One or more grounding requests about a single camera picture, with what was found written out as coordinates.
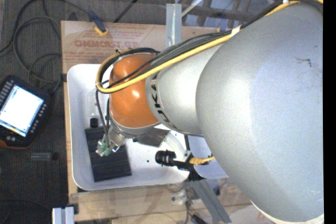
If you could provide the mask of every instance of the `small bottle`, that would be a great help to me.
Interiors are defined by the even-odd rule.
[[[97,128],[99,125],[99,112],[96,102],[96,89],[89,91],[88,99],[89,102],[87,104],[89,111],[90,127]]]

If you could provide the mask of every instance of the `gray carpet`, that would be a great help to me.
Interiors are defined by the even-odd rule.
[[[0,50],[11,40],[17,16],[29,1],[5,0]],[[93,9],[103,21],[112,22],[132,0],[67,1],[85,9]],[[17,26],[33,18],[46,16],[43,2],[48,16],[58,23],[67,19],[72,12],[75,12],[80,20],[88,20],[86,14],[60,0],[35,0],[22,10]],[[137,3],[146,7],[153,4],[158,8],[158,5],[175,3],[175,0],[139,0]],[[120,22],[164,24],[164,16],[165,13],[153,10],[131,9]],[[49,210],[53,207],[64,207],[68,202],[62,86],[53,92],[60,79],[61,59],[55,55],[48,56],[34,64],[33,73],[51,82],[45,84],[28,75],[25,68],[19,64],[13,47],[16,46],[21,61],[29,67],[45,54],[61,53],[59,35],[60,31],[54,21],[45,18],[33,19],[23,25],[14,39],[15,42],[0,53],[0,77],[15,74],[26,81],[29,80],[34,86],[53,93],[51,116],[33,145],[26,150],[0,148],[0,223],[47,223],[51,216]],[[31,159],[34,153],[55,153],[57,158],[34,161]]]

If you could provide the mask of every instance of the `blue clamp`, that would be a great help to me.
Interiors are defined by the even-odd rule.
[[[96,13],[94,13],[92,10],[88,11],[88,15],[89,15],[90,19],[93,20],[93,22],[96,24],[96,27],[95,27],[96,31],[101,36],[105,36],[108,33],[108,30],[105,28],[103,22],[98,17],[98,15]]]

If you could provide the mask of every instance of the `screen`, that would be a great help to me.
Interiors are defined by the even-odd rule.
[[[0,110],[0,125],[25,137],[43,99],[14,85]]]

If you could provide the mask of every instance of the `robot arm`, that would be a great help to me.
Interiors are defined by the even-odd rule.
[[[104,88],[106,66],[118,60],[114,68],[128,67],[138,52],[111,57],[96,85],[118,102],[110,106],[117,132],[134,137],[163,124],[202,135],[273,222],[323,223],[322,7],[323,0],[275,3],[235,35],[213,33],[145,52],[150,59]],[[122,92],[132,97],[115,97]],[[116,107],[127,105],[141,116],[145,106],[150,120],[132,125],[129,114],[116,120]]]

